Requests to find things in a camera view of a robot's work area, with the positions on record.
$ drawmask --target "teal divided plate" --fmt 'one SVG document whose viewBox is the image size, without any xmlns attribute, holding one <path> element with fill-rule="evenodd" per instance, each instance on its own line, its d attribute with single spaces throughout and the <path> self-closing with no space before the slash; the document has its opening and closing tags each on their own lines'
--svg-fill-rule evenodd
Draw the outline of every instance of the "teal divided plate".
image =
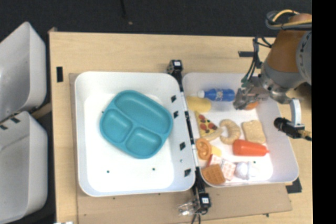
<svg viewBox="0 0 336 224">
<path fill-rule="evenodd" d="M 141 159 L 160 150 L 172 127 L 166 108 L 133 90 L 118 93 L 100 119 L 100 132 L 107 141 Z"/>
</svg>

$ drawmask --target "wooden table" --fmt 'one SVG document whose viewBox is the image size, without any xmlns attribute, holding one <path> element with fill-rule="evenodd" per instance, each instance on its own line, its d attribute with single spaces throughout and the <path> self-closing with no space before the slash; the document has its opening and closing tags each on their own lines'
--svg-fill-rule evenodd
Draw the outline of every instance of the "wooden table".
<svg viewBox="0 0 336 224">
<path fill-rule="evenodd" d="M 85 71 L 164 72 L 172 59 L 182 60 L 183 73 L 246 73 L 251 58 L 240 58 L 238 52 L 252 51 L 252 38 L 51 31 L 49 44 L 57 222 L 190 223 L 190 218 L 179 217 L 176 210 L 190 192 L 93 198 L 80 191 L 69 75 Z M 260 48 L 262 61 L 268 51 Z M 302 122 L 311 130 L 310 87 L 302 85 L 289 95 L 304 98 Z M 290 107 L 279 107 L 282 116 L 290 119 Z M 202 223 L 312 223 L 312 143 L 291 143 L 299 165 L 301 193 L 288 195 L 284 184 L 226 188 L 224 192 L 209 188 L 213 206 Z"/>
</svg>

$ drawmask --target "table surface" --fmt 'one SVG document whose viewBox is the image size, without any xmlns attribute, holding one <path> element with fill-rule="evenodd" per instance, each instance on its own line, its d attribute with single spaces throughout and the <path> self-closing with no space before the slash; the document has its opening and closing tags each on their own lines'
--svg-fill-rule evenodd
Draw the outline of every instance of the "table surface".
<svg viewBox="0 0 336 224">
<path fill-rule="evenodd" d="M 148 35 L 148 34 L 100 34 L 100 33 L 67 33 L 51 31 L 49 33 L 50 45 L 50 79 L 51 79 L 51 104 L 53 110 L 53 138 L 55 162 L 55 188 L 56 188 L 56 220 L 57 222 L 73 221 L 74 223 L 91 223 L 97 218 L 109 219 L 118 217 L 118 212 L 124 212 L 123 205 L 130 200 L 142 203 L 143 196 L 121 197 L 116 199 L 117 209 L 107 212 L 94 206 L 92 197 L 87 197 L 79 191 L 76 181 L 75 144 L 72 135 L 70 81 L 69 75 L 85 71 L 130 71 L 130 72 L 164 72 L 172 59 L 182 60 L 183 74 L 189 72 L 225 72 L 246 73 L 250 66 L 251 58 L 241 58 L 239 51 L 252 51 L 252 37 L 214 37 L 214 36 L 179 36 L 179 35 Z M 260 47 L 259 56 L 263 61 L 269 52 L 268 48 Z M 62 79 L 57 74 L 62 67 Z M 291 90 L 290 97 L 302 98 L 302 122 L 306 130 L 311 130 L 311 88 L 301 85 L 296 90 Z M 279 105 L 282 116 L 291 118 L 290 107 Z M 256 199 L 260 206 L 265 207 L 265 212 L 274 212 L 268 217 L 261 215 L 260 208 L 256 206 L 239 209 L 239 205 L 228 204 L 226 219 L 213 219 L 221 216 L 219 211 L 223 207 L 211 208 L 203 223 L 312 223 L 312 143 L 305 140 L 291 140 L 292 148 L 299 165 L 299 179 L 302 192 L 286 193 L 284 184 L 270 184 L 274 186 L 255 187 L 256 192 L 263 191 L 267 199 L 283 200 L 283 207 L 276 202 L 269 205 L 267 199 L 263 204 L 262 197 Z M 226 197 L 234 193 L 226 192 Z M 220 193 L 213 193 L 214 200 Z M 164 194 L 161 207 L 156 205 L 157 196 L 146 196 L 146 204 L 133 208 L 134 212 L 142 212 L 151 207 L 155 216 L 153 205 L 158 211 L 168 203 L 178 204 L 176 197 L 182 194 Z M 104 205 L 106 200 L 97 203 Z M 246 203 L 253 204 L 253 197 Z M 166 217 L 164 223 L 190 222 L 190 219 L 172 216 L 174 211 L 162 213 Z M 145 216 L 129 216 L 128 220 L 147 219 Z"/>
</svg>

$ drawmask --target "pizza slice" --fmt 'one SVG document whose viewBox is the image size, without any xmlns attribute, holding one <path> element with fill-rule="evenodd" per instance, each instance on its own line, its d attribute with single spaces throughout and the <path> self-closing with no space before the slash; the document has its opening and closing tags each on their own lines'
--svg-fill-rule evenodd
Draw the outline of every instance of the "pizza slice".
<svg viewBox="0 0 336 224">
<path fill-rule="evenodd" d="M 203 114 L 195 111 L 199 135 L 208 141 L 216 139 L 221 135 L 223 130 L 211 120 L 207 119 Z"/>
</svg>

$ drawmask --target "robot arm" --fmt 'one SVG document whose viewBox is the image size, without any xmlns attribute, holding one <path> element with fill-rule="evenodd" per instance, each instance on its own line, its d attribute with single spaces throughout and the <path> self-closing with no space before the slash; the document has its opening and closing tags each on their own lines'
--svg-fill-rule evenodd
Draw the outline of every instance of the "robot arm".
<svg viewBox="0 0 336 224">
<path fill-rule="evenodd" d="M 280 24 L 277 20 L 282 15 L 290 15 L 288 22 Z M 234 107 L 236 109 L 252 109 L 259 102 L 269 97 L 281 104 L 290 104 L 292 108 L 292 122 L 288 120 L 276 120 L 275 126 L 282 130 L 284 126 L 293 127 L 293 138 L 305 137 L 307 132 L 302 131 L 304 125 L 300 123 L 300 106 L 297 101 L 289 98 L 286 93 L 300 84 L 307 82 L 311 85 L 311 38 L 312 16 L 299 14 L 292 10 L 270 12 L 267 14 L 266 26 L 279 30 L 273 44 L 269 44 L 264 38 L 264 43 L 253 40 L 254 57 L 252 65 L 242 80 L 242 86 L 236 93 Z M 261 72 L 253 76 L 259 63 L 259 45 L 267 46 L 270 52 L 264 63 L 261 64 Z"/>
</svg>

